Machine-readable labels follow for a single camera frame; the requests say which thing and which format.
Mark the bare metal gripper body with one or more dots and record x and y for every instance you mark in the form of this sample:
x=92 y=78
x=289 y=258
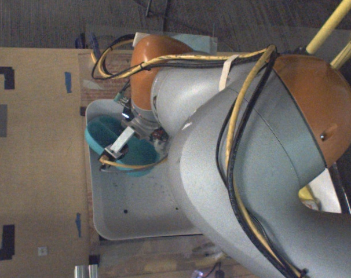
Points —
x=142 y=129

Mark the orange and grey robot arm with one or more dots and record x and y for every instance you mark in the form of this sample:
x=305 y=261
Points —
x=250 y=155

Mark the blue divided plate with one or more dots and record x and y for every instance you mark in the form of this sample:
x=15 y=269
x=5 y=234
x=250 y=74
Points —
x=101 y=132

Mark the white plastic tray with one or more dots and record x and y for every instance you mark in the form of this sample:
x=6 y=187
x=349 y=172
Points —
x=327 y=193
x=135 y=201

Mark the yellow banana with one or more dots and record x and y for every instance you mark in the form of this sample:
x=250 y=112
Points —
x=306 y=195

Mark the black cylinder on white bracket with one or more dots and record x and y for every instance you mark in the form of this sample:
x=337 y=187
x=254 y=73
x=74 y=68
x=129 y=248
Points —
x=122 y=139

